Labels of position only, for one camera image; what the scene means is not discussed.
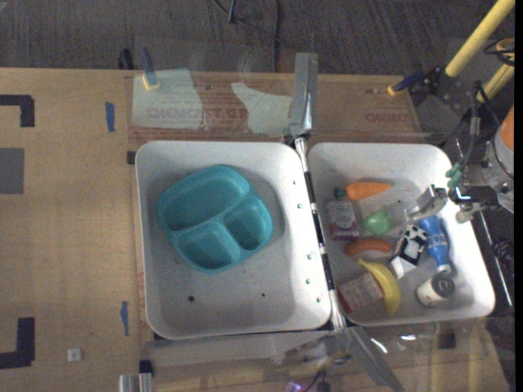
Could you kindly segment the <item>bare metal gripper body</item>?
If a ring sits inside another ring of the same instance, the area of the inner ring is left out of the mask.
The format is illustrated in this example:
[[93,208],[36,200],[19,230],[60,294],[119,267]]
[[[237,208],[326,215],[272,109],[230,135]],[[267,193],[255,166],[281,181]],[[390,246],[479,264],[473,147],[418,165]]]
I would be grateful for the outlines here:
[[448,170],[450,199],[463,212],[504,209],[514,213],[514,180],[493,166],[452,166]]

